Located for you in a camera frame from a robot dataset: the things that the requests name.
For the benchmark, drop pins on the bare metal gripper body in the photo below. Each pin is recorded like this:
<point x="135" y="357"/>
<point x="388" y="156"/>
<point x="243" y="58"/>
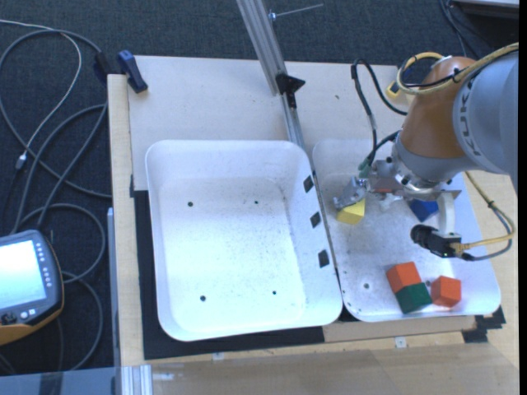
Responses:
<point x="387" y="177"/>

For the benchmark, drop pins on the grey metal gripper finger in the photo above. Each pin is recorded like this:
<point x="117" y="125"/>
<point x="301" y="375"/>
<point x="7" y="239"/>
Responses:
<point x="352" y="191"/>
<point x="387" y="202"/>

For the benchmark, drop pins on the yellow cube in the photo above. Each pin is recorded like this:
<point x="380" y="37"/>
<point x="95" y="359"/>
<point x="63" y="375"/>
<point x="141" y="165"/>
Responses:
<point x="351" y="215"/>

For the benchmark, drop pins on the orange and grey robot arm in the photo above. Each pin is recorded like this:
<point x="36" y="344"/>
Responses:
<point x="473" y="109"/>

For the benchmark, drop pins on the blue cube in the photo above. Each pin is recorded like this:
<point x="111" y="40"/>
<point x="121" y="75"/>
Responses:
<point x="424" y="210"/>

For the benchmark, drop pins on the white plastic tray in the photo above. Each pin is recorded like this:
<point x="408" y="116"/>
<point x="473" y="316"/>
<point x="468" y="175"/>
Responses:
<point x="370" y="253"/>
<point x="230" y="245"/>

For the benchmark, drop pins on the orange cube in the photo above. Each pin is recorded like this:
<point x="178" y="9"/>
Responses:
<point x="403" y="276"/>
<point x="446" y="291"/>

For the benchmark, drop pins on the green cube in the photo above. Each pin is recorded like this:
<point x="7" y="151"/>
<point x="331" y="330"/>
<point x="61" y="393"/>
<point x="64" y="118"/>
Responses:
<point x="413" y="298"/>

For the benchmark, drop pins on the pale wood board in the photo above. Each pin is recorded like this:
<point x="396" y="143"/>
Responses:
<point x="206" y="105"/>

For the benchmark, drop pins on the black cylinder on white bracket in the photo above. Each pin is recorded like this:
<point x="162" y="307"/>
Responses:
<point x="438" y="241"/>

